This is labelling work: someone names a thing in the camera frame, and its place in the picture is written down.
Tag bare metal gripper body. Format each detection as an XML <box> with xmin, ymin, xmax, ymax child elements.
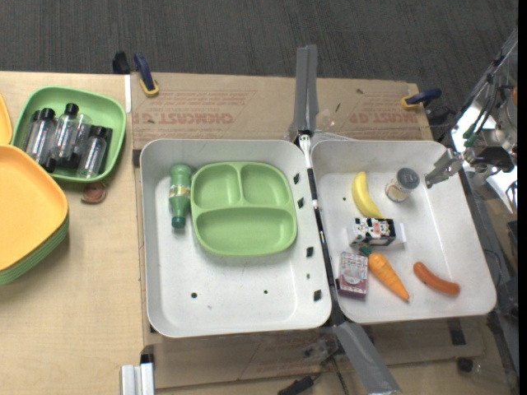
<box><xmin>459</xmin><ymin>144</ymin><xmax>517</xmax><ymax>172</ymax></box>

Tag small can with grey lid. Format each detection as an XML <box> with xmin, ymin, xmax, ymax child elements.
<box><xmin>385</xmin><ymin>167</ymin><xmax>422</xmax><ymax>203</ymax></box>

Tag white plastic tray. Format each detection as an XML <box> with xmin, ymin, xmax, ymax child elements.
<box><xmin>309</xmin><ymin>139</ymin><xmax>498</xmax><ymax>326</ymax></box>
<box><xmin>138</xmin><ymin>137</ymin><xmax>333</xmax><ymax>340</ymax></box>

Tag yellow banana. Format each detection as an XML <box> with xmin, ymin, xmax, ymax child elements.
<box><xmin>351</xmin><ymin>170</ymin><xmax>386</xmax><ymax>221</ymax></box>

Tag black and white carton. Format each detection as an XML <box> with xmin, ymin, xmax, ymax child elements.
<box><xmin>349</xmin><ymin>216</ymin><xmax>407</xmax><ymax>252</ymax></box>

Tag orange sausage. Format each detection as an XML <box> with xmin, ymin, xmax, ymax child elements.
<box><xmin>413</xmin><ymin>261</ymin><xmax>461</xmax><ymax>297</ymax></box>

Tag orange carrot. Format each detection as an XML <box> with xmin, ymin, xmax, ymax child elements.
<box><xmin>358</xmin><ymin>244</ymin><xmax>412</xmax><ymax>303</ymax></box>

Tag pink and purple carton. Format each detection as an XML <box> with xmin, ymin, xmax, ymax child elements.
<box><xmin>336</xmin><ymin>251</ymin><xmax>370</xmax><ymax>299</ymax></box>

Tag brown cardboard board red print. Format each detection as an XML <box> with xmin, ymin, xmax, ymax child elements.
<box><xmin>130</xmin><ymin>71</ymin><xmax>486</xmax><ymax>390</ymax></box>

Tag green divided plate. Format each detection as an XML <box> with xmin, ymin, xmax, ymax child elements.
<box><xmin>189</xmin><ymin>160</ymin><xmax>299</xmax><ymax>258</ymax></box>

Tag green bottle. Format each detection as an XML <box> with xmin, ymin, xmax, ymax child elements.
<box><xmin>168</xmin><ymin>163</ymin><xmax>194</xmax><ymax>230</ymax></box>

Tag green square plate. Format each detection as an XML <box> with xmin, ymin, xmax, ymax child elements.
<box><xmin>10</xmin><ymin>85</ymin><xmax>128</xmax><ymax>184</ymax></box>

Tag clear plastic bottle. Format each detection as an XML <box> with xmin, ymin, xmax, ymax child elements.
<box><xmin>21</xmin><ymin>109</ymin><xmax>42</xmax><ymax>152</ymax></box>
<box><xmin>25</xmin><ymin>107</ymin><xmax>58</xmax><ymax>165</ymax></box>
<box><xmin>50</xmin><ymin>102</ymin><xmax>81</xmax><ymax>162</ymax></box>
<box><xmin>72</xmin><ymin>113</ymin><xmax>94</xmax><ymax>156</ymax></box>
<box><xmin>77</xmin><ymin>125</ymin><xmax>110</xmax><ymax>179</ymax></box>

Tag brown biscuit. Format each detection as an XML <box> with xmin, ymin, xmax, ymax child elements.
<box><xmin>80</xmin><ymin>180</ymin><xmax>109</xmax><ymax>205</ymax></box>

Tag yellow plate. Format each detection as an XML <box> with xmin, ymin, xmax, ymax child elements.
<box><xmin>0</xmin><ymin>144</ymin><xmax>70</xmax><ymax>272</ymax></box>
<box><xmin>0</xmin><ymin>92</ymin><xmax>14</xmax><ymax>146</ymax></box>

